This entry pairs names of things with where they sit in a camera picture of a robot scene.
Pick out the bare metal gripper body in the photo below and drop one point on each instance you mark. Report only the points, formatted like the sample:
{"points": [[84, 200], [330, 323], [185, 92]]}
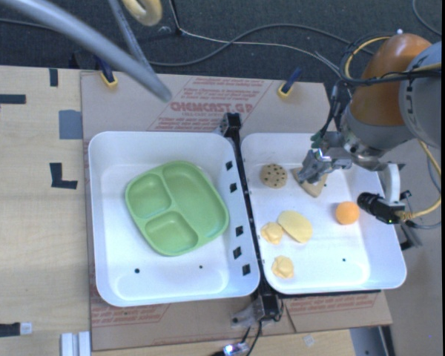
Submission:
{"points": [[339, 150]]}

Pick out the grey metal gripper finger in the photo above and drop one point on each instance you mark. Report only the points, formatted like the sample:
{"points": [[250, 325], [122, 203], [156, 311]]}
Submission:
{"points": [[308, 169], [325, 167]]}

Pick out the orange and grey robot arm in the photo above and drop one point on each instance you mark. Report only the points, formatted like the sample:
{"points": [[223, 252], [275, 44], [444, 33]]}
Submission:
{"points": [[387, 95]]}

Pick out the tan pizza slice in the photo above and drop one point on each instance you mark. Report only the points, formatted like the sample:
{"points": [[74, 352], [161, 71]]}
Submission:
{"points": [[314, 188]]}

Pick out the brown chocolate chip biscuit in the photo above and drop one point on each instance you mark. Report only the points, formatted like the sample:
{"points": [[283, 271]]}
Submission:
{"points": [[273, 175]]}

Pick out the orange ball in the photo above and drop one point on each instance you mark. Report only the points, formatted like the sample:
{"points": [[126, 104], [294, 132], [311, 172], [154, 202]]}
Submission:
{"points": [[347, 213]]}

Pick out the yellow oval crisp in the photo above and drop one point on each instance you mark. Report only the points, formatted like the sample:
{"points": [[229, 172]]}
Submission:
{"points": [[296, 226]]}

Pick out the thin black rod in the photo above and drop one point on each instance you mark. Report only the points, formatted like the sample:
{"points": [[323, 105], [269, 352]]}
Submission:
{"points": [[246, 195]]}

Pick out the yellow lumpy toy food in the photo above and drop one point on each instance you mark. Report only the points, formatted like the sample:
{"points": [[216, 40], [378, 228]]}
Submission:
{"points": [[283, 267], [272, 233]]}

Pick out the white plastic tray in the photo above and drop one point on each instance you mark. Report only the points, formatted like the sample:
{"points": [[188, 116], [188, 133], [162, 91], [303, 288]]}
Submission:
{"points": [[333, 250], [115, 236]]}

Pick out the brown cardboard board red print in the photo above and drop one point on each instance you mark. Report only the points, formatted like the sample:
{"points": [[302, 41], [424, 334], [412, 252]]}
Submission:
{"points": [[207, 98]]}

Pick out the green divided plate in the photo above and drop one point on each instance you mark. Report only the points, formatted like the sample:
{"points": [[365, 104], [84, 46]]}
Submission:
{"points": [[178, 206]]}

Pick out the black cylinder on white bracket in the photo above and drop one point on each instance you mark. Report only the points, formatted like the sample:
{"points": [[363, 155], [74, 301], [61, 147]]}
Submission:
{"points": [[378, 204]]}

